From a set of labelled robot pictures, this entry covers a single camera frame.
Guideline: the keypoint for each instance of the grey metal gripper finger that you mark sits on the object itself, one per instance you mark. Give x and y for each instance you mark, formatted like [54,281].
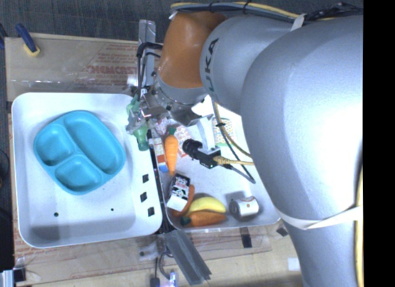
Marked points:
[133,124]
[152,113]

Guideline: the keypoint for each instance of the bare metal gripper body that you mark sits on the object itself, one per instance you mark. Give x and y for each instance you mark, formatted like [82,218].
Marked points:
[182,113]

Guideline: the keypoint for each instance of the green plastic bottle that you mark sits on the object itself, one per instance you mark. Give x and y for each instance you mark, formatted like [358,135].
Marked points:
[142,140]

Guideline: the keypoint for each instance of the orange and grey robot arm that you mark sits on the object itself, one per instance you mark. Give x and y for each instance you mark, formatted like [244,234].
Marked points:
[296,119]

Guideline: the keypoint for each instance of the red and white patterned packet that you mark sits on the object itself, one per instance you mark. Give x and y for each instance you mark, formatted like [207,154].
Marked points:
[184,134]

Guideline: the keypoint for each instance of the orange and white carton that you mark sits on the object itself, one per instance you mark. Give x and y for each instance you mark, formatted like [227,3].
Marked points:
[160,153]

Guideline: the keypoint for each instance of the orange carrot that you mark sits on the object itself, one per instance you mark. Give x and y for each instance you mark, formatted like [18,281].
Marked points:
[171,153]
[206,218]

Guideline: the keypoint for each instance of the white packet with green print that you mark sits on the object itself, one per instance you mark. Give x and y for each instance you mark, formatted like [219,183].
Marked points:
[226,130]

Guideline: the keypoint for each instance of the blue divided plate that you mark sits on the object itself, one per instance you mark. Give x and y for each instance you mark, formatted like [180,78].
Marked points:
[80,153]

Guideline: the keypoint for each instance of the black and white cow carton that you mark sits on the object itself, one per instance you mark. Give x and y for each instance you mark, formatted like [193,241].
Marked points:
[179,191]

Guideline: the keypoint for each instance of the white plastic tray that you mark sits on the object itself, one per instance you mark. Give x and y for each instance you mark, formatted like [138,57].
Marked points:
[216,184]
[92,218]

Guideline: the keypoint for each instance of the yellow banana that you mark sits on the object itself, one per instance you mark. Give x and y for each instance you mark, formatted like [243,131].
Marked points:
[207,205]

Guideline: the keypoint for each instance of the small white can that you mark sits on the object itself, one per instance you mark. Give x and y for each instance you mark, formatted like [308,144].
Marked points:
[245,207]

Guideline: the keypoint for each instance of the black cylinder on white bracket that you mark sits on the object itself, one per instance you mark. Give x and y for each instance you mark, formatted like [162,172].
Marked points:
[203,153]

